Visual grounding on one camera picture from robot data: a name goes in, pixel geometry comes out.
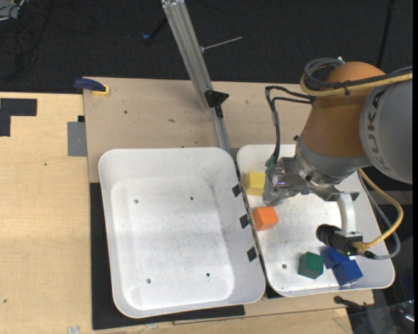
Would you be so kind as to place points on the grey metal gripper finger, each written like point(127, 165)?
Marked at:
point(282, 198)
point(269, 196)

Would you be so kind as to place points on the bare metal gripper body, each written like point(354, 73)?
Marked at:
point(292, 179)

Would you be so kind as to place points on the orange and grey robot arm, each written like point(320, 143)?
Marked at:
point(338, 124)

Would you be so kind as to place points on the yellow cube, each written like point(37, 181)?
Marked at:
point(255, 183)

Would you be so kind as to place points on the orange cube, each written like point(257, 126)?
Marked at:
point(264, 218)

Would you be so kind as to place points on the white plastic tray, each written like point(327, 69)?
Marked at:
point(174, 235)
point(299, 235)

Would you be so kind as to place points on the green cube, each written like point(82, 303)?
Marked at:
point(310, 265)

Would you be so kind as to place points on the blue cube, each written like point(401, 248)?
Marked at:
point(347, 272)
point(331, 257)

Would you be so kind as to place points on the pale wood board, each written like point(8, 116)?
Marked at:
point(149, 117)

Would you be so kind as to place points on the black cylinder on white bracket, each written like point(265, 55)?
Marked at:
point(341, 237)

